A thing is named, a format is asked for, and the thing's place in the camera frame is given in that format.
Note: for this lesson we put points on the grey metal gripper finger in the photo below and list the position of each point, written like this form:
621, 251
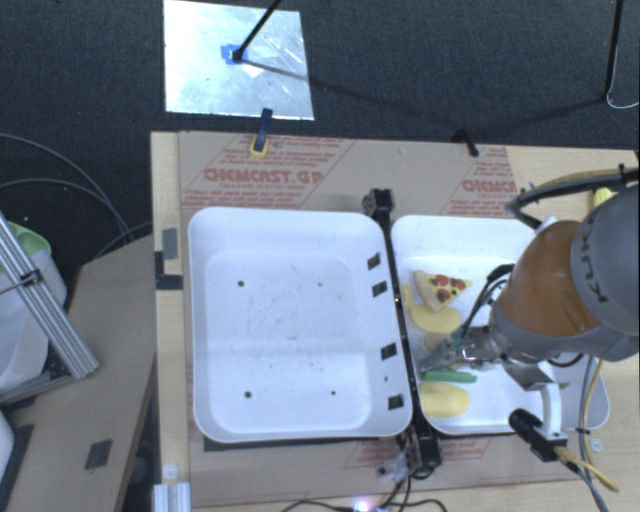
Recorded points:
443, 352
434, 365

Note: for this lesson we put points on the white plastic tray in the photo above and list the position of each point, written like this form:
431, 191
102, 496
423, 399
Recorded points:
285, 325
480, 245

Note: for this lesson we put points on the small yellow toy piece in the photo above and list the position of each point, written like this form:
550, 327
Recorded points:
407, 297

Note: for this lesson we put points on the green toy bean pod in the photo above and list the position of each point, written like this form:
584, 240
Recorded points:
450, 376

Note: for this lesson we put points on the thin black rod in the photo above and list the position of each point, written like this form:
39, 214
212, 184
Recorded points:
400, 310

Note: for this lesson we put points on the brown cardboard board, red print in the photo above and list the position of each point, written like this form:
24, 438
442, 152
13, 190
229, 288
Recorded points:
320, 170

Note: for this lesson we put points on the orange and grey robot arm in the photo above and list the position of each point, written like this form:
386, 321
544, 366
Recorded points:
555, 280

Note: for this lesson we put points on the toy pizza slice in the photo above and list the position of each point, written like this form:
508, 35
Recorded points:
440, 290

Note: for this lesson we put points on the yellow round toy biscuit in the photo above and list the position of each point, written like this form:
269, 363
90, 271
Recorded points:
436, 320

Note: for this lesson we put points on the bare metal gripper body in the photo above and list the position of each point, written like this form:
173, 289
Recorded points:
481, 345

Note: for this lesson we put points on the black cylinder on white bracket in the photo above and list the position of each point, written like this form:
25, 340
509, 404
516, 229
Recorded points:
535, 434

